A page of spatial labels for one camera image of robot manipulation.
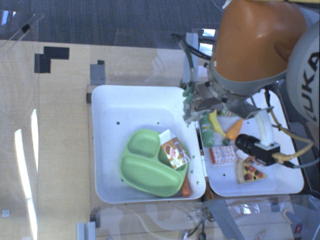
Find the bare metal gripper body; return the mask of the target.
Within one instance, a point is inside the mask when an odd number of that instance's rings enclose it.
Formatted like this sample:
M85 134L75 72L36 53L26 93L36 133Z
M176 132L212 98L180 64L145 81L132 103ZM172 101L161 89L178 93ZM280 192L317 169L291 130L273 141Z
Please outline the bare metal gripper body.
M191 91L191 108L196 112L214 110L228 101L228 93L216 82L194 82Z

